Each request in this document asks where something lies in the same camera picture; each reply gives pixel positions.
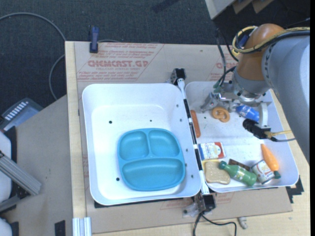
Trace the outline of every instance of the tin can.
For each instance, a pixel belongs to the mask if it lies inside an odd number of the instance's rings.
[[[252,166],[252,172],[257,175],[257,180],[262,184],[275,177],[273,171],[269,168],[265,160],[261,160]]]

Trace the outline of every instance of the white tray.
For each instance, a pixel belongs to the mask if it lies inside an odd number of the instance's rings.
[[[204,103],[208,94],[213,91],[214,84],[215,82],[191,82],[185,88],[189,108],[196,111],[201,130],[201,136],[197,138],[197,143],[222,142],[226,153],[224,161],[228,162],[232,158],[250,167],[263,159],[260,144],[264,143],[277,158],[280,165],[279,172],[282,177],[280,179],[272,179],[265,184],[257,182],[252,187],[232,179],[228,185],[208,183],[209,188],[222,193],[294,185],[299,178],[299,174],[288,142],[272,142],[267,139],[260,140],[256,138],[243,128],[244,118],[240,117],[236,112],[231,113],[229,122],[224,123],[214,119],[210,111],[205,113],[200,111],[200,106]],[[259,100],[272,102],[268,106],[268,125],[271,127],[271,131],[283,131],[271,93],[268,91]],[[286,139],[285,135],[279,135],[277,138]]]
[[[171,84],[92,84],[82,94],[90,191],[101,205],[192,197],[201,188],[183,97]],[[160,191],[135,191],[123,182],[117,145],[127,131],[162,128],[179,140],[186,163],[184,180]]]

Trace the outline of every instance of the plastic bottle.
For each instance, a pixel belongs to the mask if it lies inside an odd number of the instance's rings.
[[[239,165],[229,165],[225,161],[221,161],[219,168],[227,171],[231,178],[241,181],[248,186],[254,185],[257,181],[257,176],[255,173],[249,172]]]
[[[268,167],[274,172],[275,178],[279,179],[281,178],[280,173],[278,172],[279,170],[279,163],[273,153],[271,153],[270,149],[267,148],[265,144],[261,144],[261,150],[262,150],[262,156],[268,165]]]
[[[241,104],[235,108],[236,112],[244,118],[254,120],[256,122],[259,121],[259,112],[254,108]]]

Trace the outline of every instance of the orange ring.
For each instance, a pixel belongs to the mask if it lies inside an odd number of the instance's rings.
[[[212,116],[221,122],[228,122],[230,120],[230,113],[223,107],[215,107],[212,110]]]

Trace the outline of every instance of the green bottle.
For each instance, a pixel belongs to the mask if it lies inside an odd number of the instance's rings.
[[[225,170],[229,173],[230,177],[239,180],[248,186],[252,186],[257,181],[257,176],[253,172],[249,172],[239,165],[229,165],[224,161],[221,161],[219,164],[221,170]]]

